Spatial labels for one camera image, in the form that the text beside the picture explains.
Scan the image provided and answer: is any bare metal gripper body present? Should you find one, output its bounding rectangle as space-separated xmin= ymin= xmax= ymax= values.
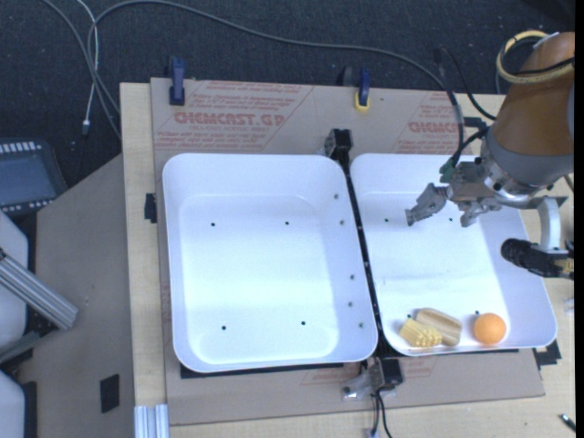
xmin=446 ymin=161 xmax=543 ymax=211

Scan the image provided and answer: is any white plastic tray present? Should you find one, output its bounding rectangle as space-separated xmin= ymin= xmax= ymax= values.
xmin=162 ymin=152 xmax=380 ymax=374
xmin=349 ymin=152 xmax=558 ymax=358

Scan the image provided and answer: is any thin black rod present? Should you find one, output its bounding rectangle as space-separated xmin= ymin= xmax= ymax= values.
xmin=342 ymin=156 xmax=388 ymax=360

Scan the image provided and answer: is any tan bread loaf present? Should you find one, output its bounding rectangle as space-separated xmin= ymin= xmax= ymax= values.
xmin=414 ymin=308 xmax=463 ymax=347

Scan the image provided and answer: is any orange ball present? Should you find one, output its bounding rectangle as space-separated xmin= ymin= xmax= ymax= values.
xmin=473 ymin=312 xmax=507 ymax=347

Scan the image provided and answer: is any yellow corn cob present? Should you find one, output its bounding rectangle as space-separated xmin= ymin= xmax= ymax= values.
xmin=399 ymin=318 xmax=443 ymax=349

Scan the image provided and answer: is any brown cardboard board red print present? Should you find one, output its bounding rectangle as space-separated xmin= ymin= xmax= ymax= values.
xmin=150 ymin=78 xmax=547 ymax=426

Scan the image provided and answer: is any black cylinder on white bracket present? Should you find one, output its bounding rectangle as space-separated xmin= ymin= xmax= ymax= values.
xmin=500 ymin=195 xmax=571 ymax=278

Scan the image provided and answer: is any black block with wires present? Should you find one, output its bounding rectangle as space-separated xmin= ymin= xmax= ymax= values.
xmin=341 ymin=357 xmax=405 ymax=402
xmin=322 ymin=128 xmax=352 ymax=160

